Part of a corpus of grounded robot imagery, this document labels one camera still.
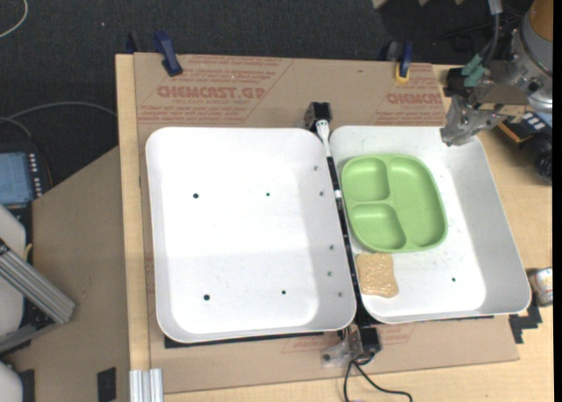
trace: dark carpet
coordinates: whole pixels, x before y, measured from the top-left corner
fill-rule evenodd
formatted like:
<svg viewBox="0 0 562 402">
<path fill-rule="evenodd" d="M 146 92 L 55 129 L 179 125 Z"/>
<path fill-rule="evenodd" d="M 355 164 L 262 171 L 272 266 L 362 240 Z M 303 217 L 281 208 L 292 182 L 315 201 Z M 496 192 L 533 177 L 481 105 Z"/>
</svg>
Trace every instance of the dark carpet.
<svg viewBox="0 0 562 402">
<path fill-rule="evenodd" d="M 0 117 L 62 101 L 115 110 L 115 54 L 127 34 L 153 51 L 166 31 L 180 54 L 376 60 L 391 41 L 414 43 L 414 61 L 462 64 L 489 34 L 486 0 L 27 0 L 27 20 L 0 38 Z M 532 0 L 504 0 L 524 13 Z M 0 32 L 18 22 L 21 0 L 0 0 Z M 469 29 L 461 36 L 447 33 Z M 18 118 L 44 151 L 57 184 L 117 145 L 117 124 L 83 107 Z M 0 143 L 22 138 L 7 123 Z"/>
</svg>

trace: screen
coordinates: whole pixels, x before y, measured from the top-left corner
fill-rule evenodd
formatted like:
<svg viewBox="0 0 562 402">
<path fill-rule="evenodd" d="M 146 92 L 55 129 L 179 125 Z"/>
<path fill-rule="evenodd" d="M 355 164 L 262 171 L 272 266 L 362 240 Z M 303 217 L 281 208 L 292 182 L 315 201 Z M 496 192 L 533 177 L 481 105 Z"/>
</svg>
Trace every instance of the screen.
<svg viewBox="0 0 562 402">
<path fill-rule="evenodd" d="M 26 153 L 0 153 L 0 204 L 26 204 L 32 198 Z"/>
</svg>

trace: cracker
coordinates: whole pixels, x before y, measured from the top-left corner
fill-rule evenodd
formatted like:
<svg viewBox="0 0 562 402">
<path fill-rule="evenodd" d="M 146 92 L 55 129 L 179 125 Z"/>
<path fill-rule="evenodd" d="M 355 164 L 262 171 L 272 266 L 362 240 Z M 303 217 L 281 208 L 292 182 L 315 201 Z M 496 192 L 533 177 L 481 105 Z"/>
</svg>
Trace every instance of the cracker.
<svg viewBox="0 0 562 402">
<path fill-rule="evenodd" d="M 394 278 L 393 256 L 376 252 L 356 256 L 357 277 L 361 292 L 391 298 L 398 293 Z"/>
</svg>

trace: table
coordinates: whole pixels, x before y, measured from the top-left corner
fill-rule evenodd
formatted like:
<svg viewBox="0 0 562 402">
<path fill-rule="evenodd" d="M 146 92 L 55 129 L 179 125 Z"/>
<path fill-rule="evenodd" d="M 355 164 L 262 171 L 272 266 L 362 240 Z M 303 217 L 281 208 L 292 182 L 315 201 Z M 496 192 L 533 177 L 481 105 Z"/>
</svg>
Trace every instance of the table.
<svg viewBox="0 0 562 402">
<path fill-rule="evenodd" d="M 141 234 L 141 192 L 135 121 L 134 61 L 132 55 L 116 57 L 119 110 L 119 149 L 123 197 L 126 259 L 126 296 L 129 360 L 132 370 L 148 370 L 148 317 Z M 446 67 L 434 67 L 443 82 Z M 513 145 L 496 131 L 479 134 L 498 185 L 515 242 L 525 268 L 552 265 L 551 186 L 535 176 L 534 169 Z M 541 309 L 544 323 L 525 331 L 517 362 L 462 368 L 421 370 L 376 376 L 385 388 L 412 393 L 416 402 L 434 400 L 553 400 L 552 307 Z M 398 400 L 378 393 L 361 377 L 352 377 L 349 393 L 365 400 Z M 342 400 L 342 379 L 289 384 L 269 384 L 216 391 L 197 391 L 166 397 L 180 401 L 281 401 Z"/>
</svg>

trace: black dot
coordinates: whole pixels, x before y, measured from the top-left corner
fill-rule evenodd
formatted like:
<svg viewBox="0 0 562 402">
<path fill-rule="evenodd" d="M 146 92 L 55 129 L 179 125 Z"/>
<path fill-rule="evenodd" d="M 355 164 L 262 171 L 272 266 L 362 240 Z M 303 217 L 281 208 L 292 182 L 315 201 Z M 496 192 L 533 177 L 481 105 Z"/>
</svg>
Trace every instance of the black dot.
<svg viewBox="0 0 562 402">
<path fill-rule="evenodd" d="M 529 84 L 529 87 L 527 87 L 527 88 L 529 89 L 529 91 L 530 91 L 531 93 L 535 93 L 535 91 L 538 90 L 538 87 L 539 87 L 538 83 L 534 83 L 534 82 L 533 82 L 533 83 L 530 83 L 530 84 Z"/>
</svg>

